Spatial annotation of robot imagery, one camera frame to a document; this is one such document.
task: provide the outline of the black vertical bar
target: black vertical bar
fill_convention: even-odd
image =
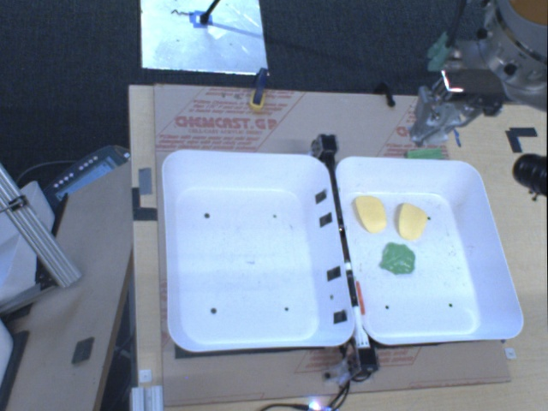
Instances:
[[[207,9],[206,12],[204,12],[202,15],[200,15],[200,24],[207,24],[209,21],[209,16],[211,15],[211,12],[215,9],[215,7],[218,5],[218,3],[221,0],[213,0],[213,3],[211,6]]]

